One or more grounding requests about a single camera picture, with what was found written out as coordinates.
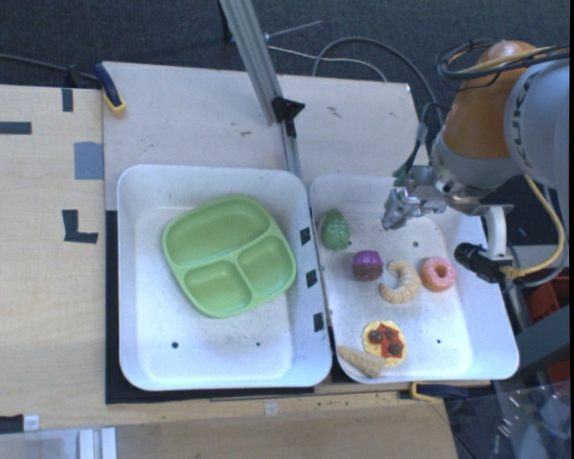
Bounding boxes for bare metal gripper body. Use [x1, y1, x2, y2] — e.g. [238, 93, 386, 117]
[404, 164, 490, 215]

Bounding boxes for green toy grapes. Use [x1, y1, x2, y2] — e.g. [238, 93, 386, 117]
[318, 208, 352, 251]

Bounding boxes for purple toy cupcake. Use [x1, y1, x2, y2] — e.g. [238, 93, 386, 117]
[351, 249, 384, 283]

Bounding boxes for pink toy doughnut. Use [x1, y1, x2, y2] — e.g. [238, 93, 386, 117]
[419, 256, 457, 294]

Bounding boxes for beige toy croissant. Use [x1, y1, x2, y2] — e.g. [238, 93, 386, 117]
[378, 259, 423, 305]

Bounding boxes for white plastic tray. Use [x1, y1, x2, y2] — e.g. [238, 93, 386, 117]
[117, 164, 334, 392]
[308, 173, 521, 385]

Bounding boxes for yellow and red toy pizza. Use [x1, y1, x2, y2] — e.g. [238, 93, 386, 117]
[361, 319, 408, 368]

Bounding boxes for beige toy ice cream cone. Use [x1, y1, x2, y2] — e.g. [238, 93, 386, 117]
[336, 344, 388, 380]

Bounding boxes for green divided plate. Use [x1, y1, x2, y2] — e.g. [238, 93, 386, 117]
[161, 193, 298, 319]

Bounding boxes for black cylinder on white bracket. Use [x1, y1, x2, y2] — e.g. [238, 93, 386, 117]
[453, 205, 516, 285]

